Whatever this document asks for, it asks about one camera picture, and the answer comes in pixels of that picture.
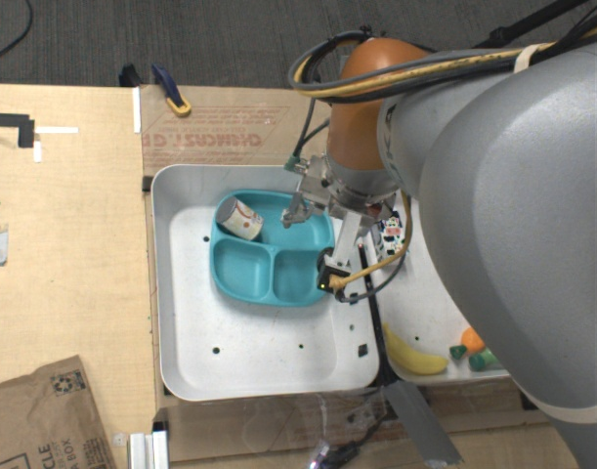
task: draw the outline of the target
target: can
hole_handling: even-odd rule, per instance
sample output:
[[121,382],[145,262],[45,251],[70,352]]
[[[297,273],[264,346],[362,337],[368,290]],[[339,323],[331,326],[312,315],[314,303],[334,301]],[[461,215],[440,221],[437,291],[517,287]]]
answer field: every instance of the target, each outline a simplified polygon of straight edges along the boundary
[[216,210],[216,222],[240,238],[255,239],[263,228],[263,217],[241,200],[231,196]]

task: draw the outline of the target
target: brown paper bag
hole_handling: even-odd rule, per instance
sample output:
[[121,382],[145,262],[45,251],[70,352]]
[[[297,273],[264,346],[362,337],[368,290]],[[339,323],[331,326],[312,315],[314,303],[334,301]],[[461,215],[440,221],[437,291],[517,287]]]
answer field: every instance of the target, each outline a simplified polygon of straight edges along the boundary
[[78,356],[0,384],[0,469],[115,469]]

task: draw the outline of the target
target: teal tray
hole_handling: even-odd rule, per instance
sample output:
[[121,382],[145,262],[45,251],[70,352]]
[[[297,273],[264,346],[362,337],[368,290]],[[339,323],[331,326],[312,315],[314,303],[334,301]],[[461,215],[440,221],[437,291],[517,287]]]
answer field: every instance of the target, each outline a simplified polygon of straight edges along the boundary
[[284,228],[280,220],[291,194],[239,190],[236,197],[264,218],[253,240],[229,233],[213,221],[210,238],[211,275],[218,288],[231,297],[272,306],[309,306],[325,292],[316,287],[318,255],[334,245],[334,232],[325,213]]

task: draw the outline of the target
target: yellow banana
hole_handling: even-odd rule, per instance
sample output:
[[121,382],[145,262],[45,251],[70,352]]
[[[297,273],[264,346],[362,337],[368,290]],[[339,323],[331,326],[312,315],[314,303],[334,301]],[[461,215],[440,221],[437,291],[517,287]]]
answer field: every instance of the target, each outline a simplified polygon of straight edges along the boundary
[[387,323],[383,323],[385,345],[390,360],[415,373],[416,375],[434,375],[444,371],[448,366],[448,359],[439,355],[420,353],[410,347],[405,340],[396,335]]

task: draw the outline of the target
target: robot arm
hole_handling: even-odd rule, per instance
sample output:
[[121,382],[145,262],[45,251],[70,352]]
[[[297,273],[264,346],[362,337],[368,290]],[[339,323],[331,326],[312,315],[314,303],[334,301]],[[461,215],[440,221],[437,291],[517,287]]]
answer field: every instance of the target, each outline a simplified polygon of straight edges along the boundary
[[[437,60],[385,40],[359,45],[342,80]],[[597,42],[371,100],[392,74],[350,96],[367,101],[333,104],[325,154],[300,169],[296,202],[343,220],[320,287],[338,291],[331,275],[350,274],[349,249],[397,189],[417,198],[454,303],[581,468],[597,467]]]

